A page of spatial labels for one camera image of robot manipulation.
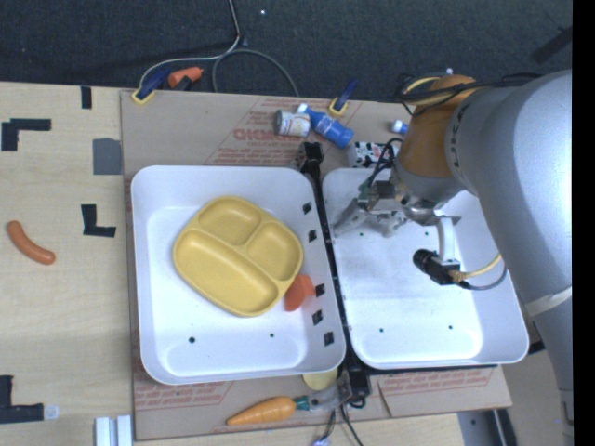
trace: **toy hot dog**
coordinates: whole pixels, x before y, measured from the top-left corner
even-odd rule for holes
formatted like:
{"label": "toy hot dog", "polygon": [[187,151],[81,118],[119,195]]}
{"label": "toy hot dog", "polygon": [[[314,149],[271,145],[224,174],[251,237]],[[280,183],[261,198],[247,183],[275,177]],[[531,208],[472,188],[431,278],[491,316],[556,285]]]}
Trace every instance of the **toy hot dog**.
{"label": "toy hot dog", "polygon": [[7,231],[10,240],[19,248],[19,250],[30,257],[33,261],[41,264],[52,264],[56,260],[56,255],[51,251],[42,248],[38,244],[32,242],[25,234],[22,225],[16,221],[9,221],[7,224]]}

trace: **black floor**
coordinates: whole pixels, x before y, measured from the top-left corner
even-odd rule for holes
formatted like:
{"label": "black floor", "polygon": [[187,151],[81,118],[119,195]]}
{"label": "black floor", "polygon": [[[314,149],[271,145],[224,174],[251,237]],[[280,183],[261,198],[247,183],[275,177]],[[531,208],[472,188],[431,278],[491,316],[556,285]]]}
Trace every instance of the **black floor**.
{"label": "black floor", "polygon": [[[273,58],[303,97],[389,101],[402,73],[480,80],[572,67],[573,0],[233,0],[240,48]],[[164,59],[221,54],[228,0],[0,0],[0,81],[135,87]],[[196,90],[212,91],[213,61]],[[218,65],[218,90],[291,95],[252,54]]]}

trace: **black wire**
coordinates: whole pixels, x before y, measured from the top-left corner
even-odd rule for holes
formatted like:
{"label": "black wire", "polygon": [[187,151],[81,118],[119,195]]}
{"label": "black wire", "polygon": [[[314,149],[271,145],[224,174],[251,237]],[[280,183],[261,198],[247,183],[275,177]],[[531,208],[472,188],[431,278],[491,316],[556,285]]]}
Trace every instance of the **black wire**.
{"label": "black wire", "polygon": [[[238,19],[237,19],[237,12],[235,9],[235,3],[233,0],[228,0],[228,3],[230,5],[230,11],[231,11],[231,17],[233,18],[233,26],[235,28],[235,33],[236,33],[236,41],[233,43],[233,45],[231,47],[236,47],[238,43],[241,42],[242,40],[242,32],[240,30],[240,24],[238,23]],[[194,53],[194,50],[184,50],[181,52],[181,55],[183,55],[184,53]],[[140,78],[140,82],[139,82],[139,86],[142,86],[144,81],[149,77],[149,74],[151,74],[152,72],[157,71],[158,69],[164,67],[165,65],[171,65],[171,64],[182,64],[182,63],[188,63],[188,62],[197,62],[197,61],[212,61],[213,59],[215,59],[216,57],[184,57],[181,56],[180,52],[176,52],[175,55],[172,55],[171,58],[168,58],[166,60],[162,60],[161,62],[154,64],[153,66],[151,66],[151,68],[149,68],[149,70],[147,70]]]}
{"label": "black wire", "polygon": [[269,55],[265,55],[264,53],[261,53],[260,51],[256,51],[254,49],[234,49],[233,51],[230,51],[229,53],[225,53],[223,55],[221,55],[220,58],[218,58],[215,61],[215,64],[213,65],[213,69],[212,69],[212,74],[211,74],[211,79],[213,82],[213,91],[214,92],[218,92],[218,87],[217,87],[217,68],[218,65],[225,59],[228,58],[230,56],[233,55],[238,55],[238,54],[248,54],[248,55],[254,55],[254,56],[258,56],[260,58],[264,58],[266,61],[272,63],[272,65],[277,68],[285,77],[285,79],[287,80],[287,82],[291,85],[291,88],[294,90],[294,93],[296,95],[297,98],[299,98],[299,91],[298,91],[298,87],[296,86],[296,83],[294,83],[294,80],[292,79],[292,77],[289,75],[289,73],[287,72],[287,70],[277,61],[275,61],[273,58],[271,58]]}
{"label": "black wire", "polygon": [[365,397],[361,397],[358,400],[350,401],[350,407],[361,410],[363,407],[365,407]]}
{"label": "black wire", "polygon": [[[391,145],[392,142],[403,142],[403,139],[402,138],[392,138],[384,145],[384,147],[382,148],[382,152],[380,153],[380,156],[378,157],[378,162],[376,164],[376,167],[374,167],[374,171],[372,172],[372,175],[368,178],[368,187],[372,186],[372,182],[374,181],[374,179],[377,177],[377,175],[382,170],[392,166],[392,163],[394,161],[394,156],[395,156],[394,148]],[[383,164],[384,156],[386,155],[388,149],[390,149],[390,157],[386,161],[386,163]]]}
{"label": "black wire", "polygon": [[469,289],[470,291],[487,291],[488,289],[494,289],[495,287],[499,286],[500,283],[502,283],[506,278],[507,272],[509,272],[509,270],[505,266],[502,270],[502,274],[498,279],[496,279],[491,284],[486,284],[484,286],[476,286],[474,284],[468,283],[467,281],[460,282],[458,285],[461,286],[463,289]]}
{"label": "black wire", "polygon": [[[523,84],[527,83],[527,81],[536,79],[536,77],[539,77],[539,74],[517,73],[517,74],[504,76],[499,81],[493,81],[493,82],[475,81],[473,83],[461,83],[458,85],[452,85],[452,86],[443,87],[440,89],[433,89],[431,91],[422,91],[422,92],[413,91],[411,94],[405,94],[403,92],[404,89],[408,85],[411,84],[410,83],[411,79],[409,79],[409,80],[407,80],[406,84],[402,86],[396,99],[397,99],[397,102],[403,104],[403,106],[405,107],[405,110],[409,113],[410,116],[415,117],[415,116],[418,116],[419,114],[422,114],[423,112],[427,111],[428,109],[435,108],[437,106],[444,104],[446,101],[454,98],[455,96],[459,95],[463,91],[467,91],[469,89],[479,89],[479,88],[485,88],[485,87],[511,87],[511,86],[523,85]],[[430,98],[433,96],[440,96],[441,94],[445,94],[448,96],[443,100],[440,100],[438,102],[435,102],[435,103],[427,105],[427,106],[423,106],[420,110],[418,110],[415,113],[413,113],[407,106],[407,104],[415,105],[416,102],[418,102],[418,101],[422,101],[423,99]]]}
{"label": "black wire", "polygon": [[323,435],[319,439],[317,439],[318,441],[322,441],[323,439],[326,439],[329,436],[331,436],[333,429],[335,429],[336,419],[337,419],[337,413],[335,410],[333,410],[330,417],[328,418],[328,423],[326,424],[326,429],[324,430]]}
{"label": "black wire", "polygon": [[353,438],[355,439],[355,442],[357,442],[358,446],[364,446],[364,444],[361,442],[359,436],[357,436],[355,429],[353,429],[353,426],[351,425],[351,421],[350,421],[349,417],[347,416],[347,412],[345,411],[345,405],[343,405],[343,404],[341,405],[341,415],[343,416],[345,423],[347,424],[348,428],[350,429],[351,434],[353,435]]}

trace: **yellow divided plate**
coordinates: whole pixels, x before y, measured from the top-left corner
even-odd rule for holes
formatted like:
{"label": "yellow divided plate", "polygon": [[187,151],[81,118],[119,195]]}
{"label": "yellow divided plate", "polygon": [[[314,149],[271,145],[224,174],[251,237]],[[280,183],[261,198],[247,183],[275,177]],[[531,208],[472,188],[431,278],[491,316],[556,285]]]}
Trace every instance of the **yellow divided plate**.
{"label": "yellow divided plate", "polygon": [[240,197],[219,197],[174,243],[174,265],[198,293],[238,316],[257,316],[284,296],[301,268],[298,237]]}

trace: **white tray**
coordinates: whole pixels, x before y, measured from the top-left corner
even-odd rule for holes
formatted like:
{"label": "white tray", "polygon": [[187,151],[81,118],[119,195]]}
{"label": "white tray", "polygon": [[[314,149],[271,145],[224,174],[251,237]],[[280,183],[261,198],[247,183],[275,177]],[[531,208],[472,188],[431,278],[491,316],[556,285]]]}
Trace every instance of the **white tray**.
{"label": "white tray", "polygon": [[[285,223],[304,248],[300,273],[323,284],[324,293],[309,296],[293,312],[284,310],[282,299],[261,316],[243,318],[183,281],[173,264],[173,243],[205,203],[223,195],[245,198]],[[155,380],[180,385],[311,374],[342,362],[346,344],[320,220],[311,184],[299,172],[152,166],[135,175],[131,197],[140,353]]]}
{"label": "white tray", "polygon": [[[378,178],[386,178],[388,171]],[[324,178],[324,202],[334,223],[372,170],[338,169]],[[485,266],[497,253],[478,200],[459,193],[442,215],[462,216],[455,226],[456,256],[463,270]],[[378,226],[333,237],[337,273],[357,356],[378,369],[486,365],[519,361],[528,349],[521,309],[507,274],[482,292],[441,286],[413,264],[413,254],[438,251],[434,227],[408,223],[385,238]],[[496,281],[500,262],[476,285]]]}

